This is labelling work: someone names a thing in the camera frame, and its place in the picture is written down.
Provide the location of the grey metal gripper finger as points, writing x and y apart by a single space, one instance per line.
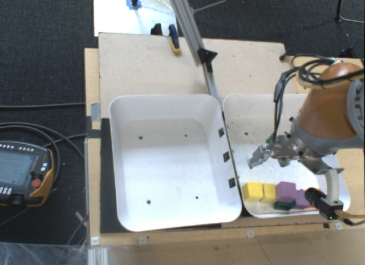
259 150
256 162

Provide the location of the black cylinder on white bracket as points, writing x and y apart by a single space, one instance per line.
320 202

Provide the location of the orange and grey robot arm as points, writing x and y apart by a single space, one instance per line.
328 110

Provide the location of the purple cube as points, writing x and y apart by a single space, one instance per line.
286 191
300 199

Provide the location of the dark green cube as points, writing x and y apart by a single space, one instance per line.
284 205

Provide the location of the white plastic tray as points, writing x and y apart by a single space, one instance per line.
251 127
171 167

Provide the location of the thin black rod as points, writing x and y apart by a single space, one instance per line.
230 147

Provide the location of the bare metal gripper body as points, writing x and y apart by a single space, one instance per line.
288 150

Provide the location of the yellow cube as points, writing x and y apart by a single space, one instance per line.
269 193
252 191

